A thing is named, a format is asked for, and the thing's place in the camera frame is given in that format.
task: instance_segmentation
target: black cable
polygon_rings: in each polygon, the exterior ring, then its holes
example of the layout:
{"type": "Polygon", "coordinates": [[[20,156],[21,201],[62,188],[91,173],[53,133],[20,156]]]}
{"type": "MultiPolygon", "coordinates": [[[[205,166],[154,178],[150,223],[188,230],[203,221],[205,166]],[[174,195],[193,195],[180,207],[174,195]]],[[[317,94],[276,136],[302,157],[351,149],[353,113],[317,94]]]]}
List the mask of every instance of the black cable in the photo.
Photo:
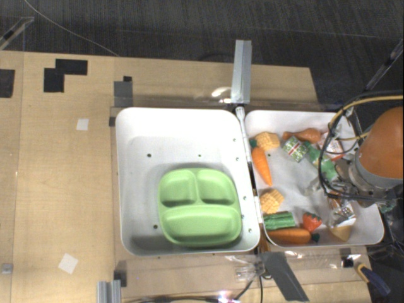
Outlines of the black cable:
{"type": "Polygon", "coordinates": [[[163,297],[157,297],[155,299],[151,300],[132,300],[129,301],[128,303],[171,303],[171,302],[177,302],[180,300],[198,300],[201,302],[208,302],[208,303],[219,303],[218,299],[210,298],[210,297],[202,297],[202,296],[183,296],[183,297],[169,297],[169,296],[163,296],[163,297]]]}
{"type": "Polygon", "coordinates": [[[325,139],[325,141],[324,141],[324,145],[323,145],[323,147],[322,147],[322,149],[321,149],[321,151],[320,151],[320,154],[319,154],[318,176],[319,176],[320,186],[323,188],[324,193],[325,193],[328,197],[330,197],[330,198],[336,198],[336,199],[338,199],[338,198],[343,198],[343,199],[359,199],[359,200],[363,200],[363,201],[370,201],[370,200],[373,200],[373,201],[374,201],[373,198],[369,198],[369,197],[365,197],[365,196],[362,197],[362,196],[358,196],[358,195],[356,195],[356,194],[342,194],[342,192],[341,192],[340,190],[333,188],[333,186],[331,186],[331,184],[328,182],[328,180],[323,177],[323,172],[322,172],[322,168],[321,168],[321,163],[323,162],[323,156],[324,156],[324,153],[325,153],[325,151],[326,151],[326,149],[327,149],[329,143],[331,142],[332,138],[334,137],[335,129],[336,129],[337,125],[339,124],[339,122],[340,122],[340,120],[341,120],[341,118],[342,118],[343,115],[344,115],[344,113],[342,112],[342,113],[334,120],[333,124],[328,127],[329,131],[328,131],[327,137],[326,137],[326,139],[325,139]],[[334,191],[334,192],[337,192],[338,195],[329,193],[329,192],[327,191],[326,186],[327,186],[330,190],[332,190],[332,191],[334,191]]]}
{"type": "Polygon", "coordinates": [[[250,282],[248,282],[247,286],[242,290],[238,295],[234,297],[235,300],[240,299],[244,295],[244,293],[247,292],[247,290],[250,288],[251,284],[253,283],[254,279],[252,279],[250,282]]]}
{"type": "Polygon", "coordinates": [[[263,280],[262,280],[262,278],[261,278],[261,276],[259,277],[259,287],[260,287],[260,290],[261,290],[261,299],[259,300],[260,301],[260,303],[263,303],[263,299],[264,299],[264,288],[263,288],[263,280]]]}

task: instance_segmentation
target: green divided plate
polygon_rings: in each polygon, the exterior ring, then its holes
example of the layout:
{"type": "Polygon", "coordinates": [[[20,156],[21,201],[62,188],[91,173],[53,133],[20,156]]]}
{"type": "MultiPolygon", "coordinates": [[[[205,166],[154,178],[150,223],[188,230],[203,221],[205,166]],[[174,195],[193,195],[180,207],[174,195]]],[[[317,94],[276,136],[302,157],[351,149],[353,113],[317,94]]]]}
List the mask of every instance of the green divided plate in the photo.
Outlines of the green divided plate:
{"type": "Polygon", "coordinates": [[[158,185],[165,237],[184,247],[217,247],[241,233],[239,198],[229,176],[214,169],[178,169],[158,185]]]}

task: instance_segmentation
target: white tape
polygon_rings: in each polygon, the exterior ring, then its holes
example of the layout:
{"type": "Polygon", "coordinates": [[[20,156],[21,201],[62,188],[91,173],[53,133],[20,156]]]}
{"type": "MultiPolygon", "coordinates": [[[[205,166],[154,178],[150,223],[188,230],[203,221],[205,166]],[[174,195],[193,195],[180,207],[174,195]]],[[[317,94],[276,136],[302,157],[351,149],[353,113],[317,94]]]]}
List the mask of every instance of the white tape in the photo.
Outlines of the white tape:
{"type": "Polygon", "coordinates": [[[89,119],[78,119],[76,130],[83,130],[83,131],[88,130],[89,121],[90,121],[89,119]]]}
{"type": "Polygon", "coordinates": [[[70,275],[73,274],[74,269],[78,263],[78,259],[70,256],[69,254],[64,254],[61,262],[59,263],[59,268],[70,275]]]}

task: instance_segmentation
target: wooden countertop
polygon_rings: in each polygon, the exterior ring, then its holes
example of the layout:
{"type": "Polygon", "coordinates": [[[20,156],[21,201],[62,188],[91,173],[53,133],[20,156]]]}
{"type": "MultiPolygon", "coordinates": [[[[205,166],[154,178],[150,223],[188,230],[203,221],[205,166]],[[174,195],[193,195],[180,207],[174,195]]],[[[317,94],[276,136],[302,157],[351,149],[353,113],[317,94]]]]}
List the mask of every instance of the wooden countertop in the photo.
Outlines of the wooden countertop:
{"type": "MultiPolygon", "coordinates": [[[[197,100],[231,86],[232,64],[2,51],[0,69],[16,71],[13,97],[0,98],[0,263],[14,266],[0,275],[0,303],[95,302],[97,282],[111,281],[116,265],[114,81],[132,76],[135,98],[197,100]],[[87,60],[88,74],[44,93],[44,68],[56,58],[87,60]],[[88,130],[78,131],[83,118],[88,130]],[[58,268],[65,253],[78,259],[72,274],[58,268]]],[[[317,102],[307,68],[253,66],[252,89],[257,100],[317,102]]],[[[311,302],[369,302],[367,285],[350,280],[303,286],[311,302]]],[[[273,285],[264,295],[284,301],[273,285]]],[[[257,289],[243,296],[258,300],[257,289]]]]}

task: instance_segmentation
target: wooden board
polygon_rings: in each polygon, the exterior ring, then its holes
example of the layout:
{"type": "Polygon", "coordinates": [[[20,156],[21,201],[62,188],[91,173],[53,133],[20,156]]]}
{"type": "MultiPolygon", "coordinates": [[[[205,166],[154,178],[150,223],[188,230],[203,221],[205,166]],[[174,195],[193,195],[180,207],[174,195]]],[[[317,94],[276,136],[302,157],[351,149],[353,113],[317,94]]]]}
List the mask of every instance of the wooden board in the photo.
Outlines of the wooden board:
{"type": "MultiPolygon", "coordinates": [[[[13,262],[15,201],[20,147],[23,54],[0,52],[0,69],[15,71],[11,98],[0,98],[0,266],[13,262]]],[[[11,275],[0,274],[0,303],[9,302],[11,275]]]]}

